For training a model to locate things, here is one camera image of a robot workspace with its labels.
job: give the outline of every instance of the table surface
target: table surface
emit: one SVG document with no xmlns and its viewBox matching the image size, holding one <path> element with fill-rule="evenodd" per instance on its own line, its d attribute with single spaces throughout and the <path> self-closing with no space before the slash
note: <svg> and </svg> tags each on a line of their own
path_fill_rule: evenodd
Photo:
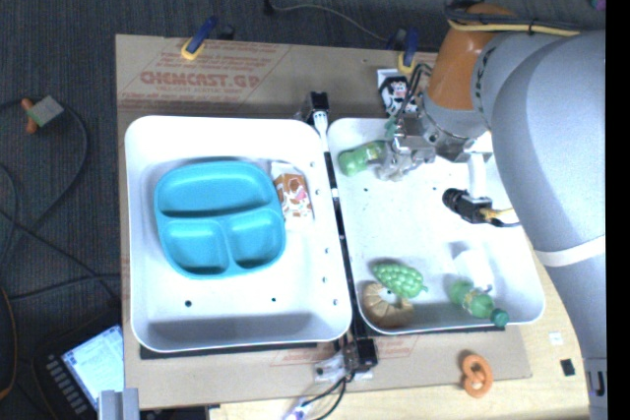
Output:
<svg viewBox="0 0 630 420">
<path fill-rule="evenodd" d="M 301 355 L 287 351 L 271 357 L 269 352 L 251 352 L 140 359 L 139 343 L 130 328 L 124 133 L 133 120 L 149 114 L 290 117 L 311 90 L 328 94 L 332 119 L 383 117 L 376 70 L 396 67 L 397 54 L 212 41 L 199 62 L 180 63 L 173 48 L 184 40 L 116 37 L 126 386 L 138 389 L 143 409 L 213 404 L 220 397 L 220 408 L 212 410 L 213 419 L 280 419 L 298 396 L 322 389 L 305 389 L 299 384 L 312 382 L 311 361 L 328 356 L 326 345 Z M 435 55 L 423 53 L 416 58 L 431 63 Z M 349 384 L 332 418 L 354 419 L 359 411 L 365 419 L 588 418 L 584 368 L 575 332 L 544 267 L 533 259 L 546 303 L 538 320 L 510 327 L 501 335 L 428 334 L 392 340 L 400 348 L 413 348 L 410 358 L 384 359 L 374 369 L 373 381 Z M 453 356 L 468 349 L 492 356 L 499 377 L 481 399 L 468 396 L 459 383 L 461 371 Z M 274 366 L 280 358 L 295 359 L 295 365 L 283 366 L 280 373 Z M 571 361 L 575 374 L 565 376 L 563 360 Z M 222 373 L 222 379 L 213 382 L 209 377 L 216 377 L 217 372 Z M 422 386 L 406 385 L 401 378 L 405 373 L 416 374 L 412 383 Z M 384 386 L 384 380 L 390 384 Z M 325 412 L 334 399 L 320 401 L 320 409 L 313 410 L 313 415 Z"/>
</svg>

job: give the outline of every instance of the white tape band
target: white tape band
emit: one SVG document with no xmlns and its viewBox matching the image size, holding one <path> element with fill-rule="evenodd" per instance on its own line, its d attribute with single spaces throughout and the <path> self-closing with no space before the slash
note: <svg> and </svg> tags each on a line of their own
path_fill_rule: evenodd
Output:
<svg viewBox="0 0 630 420">
<path fill-rule="evenodd" d="M 571 249 L 557 252 L 535 251 L 535 254 L 546 267 L 559 268 L 575 265 L 580 261 L 594 258 L 606 252 L 606 235 L 602 235 L 595 240 L 577 245 Z"/>
</svg>

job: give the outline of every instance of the bottle with teal cap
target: bottle with teal cap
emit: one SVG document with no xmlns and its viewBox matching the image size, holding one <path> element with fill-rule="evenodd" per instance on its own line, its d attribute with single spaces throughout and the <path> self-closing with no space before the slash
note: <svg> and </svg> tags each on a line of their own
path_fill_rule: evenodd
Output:
<svg viewBox="0 0 630 420">
<path fill-rule="evenodd" d="M 466 278 L 456 280 L 451 285 L 449 298 L 456 305 L 463 307 L 473 317 L 488 319 L 498 328 L 504 328 L 510 321 L 510 317 L 505 310 L 494 306 L 494 300 L 487 291 L 475 287 Z"/>
<path fill-rule="evenodd" d="M 344 175 L 351 177 L 365 170 L 370 161 L 384 157 L 385 153 L 384 141 L 369 142 L 354 150 L 342 152 L 338 158 L 339 167 Z"/>
</svg>

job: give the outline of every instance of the blue plate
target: blue plate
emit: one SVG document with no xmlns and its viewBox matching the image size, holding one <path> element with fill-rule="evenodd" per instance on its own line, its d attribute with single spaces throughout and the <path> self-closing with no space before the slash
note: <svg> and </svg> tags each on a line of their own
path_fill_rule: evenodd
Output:
<svg viewBox="0 0 630 420">
<path fill-rule="evenodd" d="M 284 251 L 286 233 L 272 180 L 246 161 L 176 168 L 156 185 L 154 209 L 168 262 L 192 278 L 266 268 Z"/>
</svg>

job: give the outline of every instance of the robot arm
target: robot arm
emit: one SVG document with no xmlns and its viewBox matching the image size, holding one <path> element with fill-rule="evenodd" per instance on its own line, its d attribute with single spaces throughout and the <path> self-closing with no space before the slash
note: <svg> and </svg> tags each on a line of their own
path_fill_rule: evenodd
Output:
<svg viewBox="0 0 630 420">
<path fill-rule="evenodd" d="M 416 121 L 430 128 L 414 133 L 444 155 L 490 130 L 506 193 L 578 336 L 594 419 L 607 418 L 604 95 L 604 31 L 450 30 Z"/>
</svg>

